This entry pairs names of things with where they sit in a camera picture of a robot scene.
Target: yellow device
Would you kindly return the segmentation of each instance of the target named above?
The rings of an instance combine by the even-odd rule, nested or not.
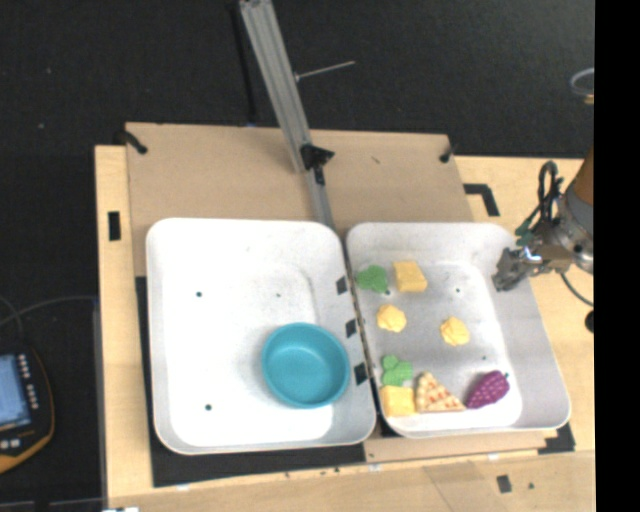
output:
[[[0,474],[41,450],[53,430],[53,398],[40,358],[22,344],[0,349]]]

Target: green toy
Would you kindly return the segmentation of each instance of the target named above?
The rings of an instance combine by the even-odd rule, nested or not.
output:
[[[385,293],[389,287],[387,272],[379,265],[369,265],[365,270],[358,272],[356,283],[363,290],[378,293]]]
[[[396,356],[384,356],[382,368],[382,383],[385,386],[402,386],[405,380],[413,379],[413,365],[409,361],[401,361]]]

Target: teal bowl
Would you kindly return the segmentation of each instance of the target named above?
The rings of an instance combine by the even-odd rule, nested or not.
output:
[[[303,409],[336,401],[349,384],[349,357],[327,330],[307,323],[276,329],[262,348],[262,373],[282,402]]]

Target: plastic food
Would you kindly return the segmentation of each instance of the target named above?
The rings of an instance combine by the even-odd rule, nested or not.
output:
[[[417,412],[463,411],[464,404],[429,372],[423,372],[416,387]]]
[[[378,327],[387,331],[401,332],[407,326],[407,317],[403,311],[392,304],[384,304],[376,314]]]
[[[498,370],[484,375],[475,385],[467,399],[469,409],[479,409],[485,405],[494,404],[509,391],[509,381]]]
[[[440,334],[442,334],[444,341],[454,347],[458,345],[465,345],[469,343],[469,340],[471,339],[467,326],[464,325],[462,320],[455,316],[449,317],[442,323],[440,326]]]
[[[413,365],[409,361],[401,361],[396,356],[384,356],[382,368],[382,383],[385,386],[402,386],[404,381],[413,379]]]
[[[383,386],[380,389],[380,402],[387,417],[416,414],[414,392],[411,388]]]
[[[396,286],[400,292],[423,292],[427,289],[427,279],[415,261],[396,261]]]
[[[385,293],[389,287],[387,272],[378,265],[369,265],[356,274],[356,284],[363,290]]]

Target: black corner bracket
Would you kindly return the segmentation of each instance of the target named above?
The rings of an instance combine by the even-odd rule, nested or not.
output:
[[[318,148],[312,144],[305,144],[300,148],[300,155],[302,156],[302,162],[304,168],[307,171],[313,169],[313,174],[316,178],[318,185],[324,185],[324,173],[322,172],[322,166],[324,166],[329,160],[333,158],[335,153],[327,149]]]
[[[576,440],[571,432],[569,423],[565,423],[556,430],[557,437],[546,440],[547,446],[538,450],[538,455],[547,455],[550,453],[574,452],[576,450]]]
[[[484,203],[484,207],[487,209],[489,217],[500,217],[500,210],[498,210],[495,197],[493,197],[493,192],[488,185],[464,183],[463,186],[465,194],[478,194],[482,197],[482,202]]]

